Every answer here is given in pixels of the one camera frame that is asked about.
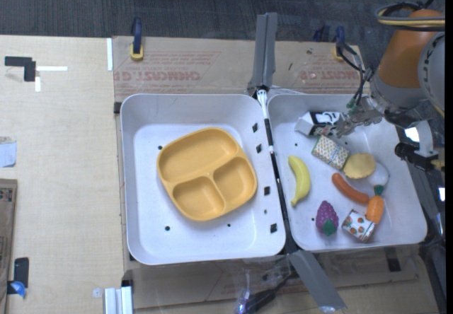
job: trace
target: light wood surface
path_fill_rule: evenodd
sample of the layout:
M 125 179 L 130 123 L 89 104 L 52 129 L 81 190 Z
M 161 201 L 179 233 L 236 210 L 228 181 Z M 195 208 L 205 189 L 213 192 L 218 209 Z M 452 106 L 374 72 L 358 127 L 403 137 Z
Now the light wood surface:
M 122 234 L 113 79 L 105 39 L 0 36 L 4 56 L 32 57 L 41 92 L 23 68 L 0 66 L 0 136 L 17 141 L 12 258 L 28 257 L 25 299 L 7 313 L 102 313 L 94 288 L 119 287 Z

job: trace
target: toy banana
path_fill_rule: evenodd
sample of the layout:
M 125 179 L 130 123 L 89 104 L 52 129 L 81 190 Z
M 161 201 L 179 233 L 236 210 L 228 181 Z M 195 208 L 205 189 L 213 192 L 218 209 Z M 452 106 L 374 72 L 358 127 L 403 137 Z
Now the toy banana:
M 296 192 L 291 200 L 291 205 L 296 206 L 296 203 L 309 193 L 311 186 L 310 172 L 302 159 L 296 156 L 289 156 L 288 163 L 296 175 Z

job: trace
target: orange compartment tray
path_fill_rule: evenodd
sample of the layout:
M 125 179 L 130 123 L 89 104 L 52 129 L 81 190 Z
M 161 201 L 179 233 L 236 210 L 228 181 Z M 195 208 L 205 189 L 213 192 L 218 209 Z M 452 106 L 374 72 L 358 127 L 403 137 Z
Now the orange compartment tray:
M 179 211 L 194 221 L 215 219 L 256 192 L 255 170 L 227 131 L 210 127 L 162 148 L 157 171 Z

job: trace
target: carrot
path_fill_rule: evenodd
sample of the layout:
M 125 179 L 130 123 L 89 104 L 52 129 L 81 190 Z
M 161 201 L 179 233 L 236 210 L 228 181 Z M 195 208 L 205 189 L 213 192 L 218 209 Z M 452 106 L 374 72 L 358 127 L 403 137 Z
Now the carrot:
M 349 184 L 345 181 L 340 173 L 332 174 L 332 182 L 335 187 L 340 190 L 341 193 L 343 193 L 351 200 L 356 201 L 360 204 L 367 204 L 369 202 L 368 194 L 357 191 L 355 188 L 349 186 Z
M 367 213 L 365 217 L 373 221 L 374 223 L 379 223 L 384 213 L 384 199 L 379 195 L 375 194 L 369 199 Z

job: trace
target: yellow toy food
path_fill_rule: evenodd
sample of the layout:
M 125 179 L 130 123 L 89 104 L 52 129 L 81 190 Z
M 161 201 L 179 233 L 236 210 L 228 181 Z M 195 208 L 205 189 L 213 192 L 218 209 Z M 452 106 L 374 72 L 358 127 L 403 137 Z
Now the yellow toy food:
M 289 156 L 288 163 L 296 176 L 296 191 L 291 205 L 296 206 L 297 202 L 308 195 L 311 187 L 310 172 L 302 159 L 296 156 Z

